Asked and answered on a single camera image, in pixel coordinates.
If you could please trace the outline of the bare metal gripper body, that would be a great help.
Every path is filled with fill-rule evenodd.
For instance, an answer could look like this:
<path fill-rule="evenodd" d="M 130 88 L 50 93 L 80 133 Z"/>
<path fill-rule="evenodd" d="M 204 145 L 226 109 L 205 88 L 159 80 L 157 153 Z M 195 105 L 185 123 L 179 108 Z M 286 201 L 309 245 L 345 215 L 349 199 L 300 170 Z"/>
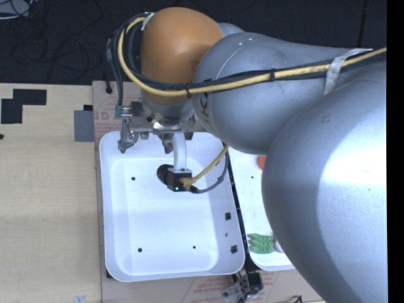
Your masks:
<path fill-rule="evenodd" d="M 194 108 L 191 101 L 174 104 L 158 104 L 152 101 L 131 103 L 129 130 L 142 139 L 146 134 L 191 133 L 195 125 Z"/>

